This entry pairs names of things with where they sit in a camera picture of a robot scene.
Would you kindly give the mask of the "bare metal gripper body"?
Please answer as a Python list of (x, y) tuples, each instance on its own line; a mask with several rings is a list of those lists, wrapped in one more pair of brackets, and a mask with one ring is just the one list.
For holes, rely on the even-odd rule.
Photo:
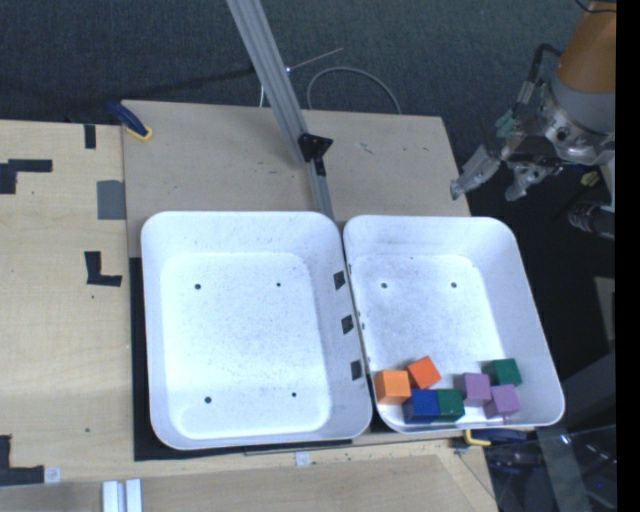
[(507, 117), (501, 159), (552, 166), (608, 164), (615, 155), (615, 135), (588, 128), (555, 98), (518, 103)]

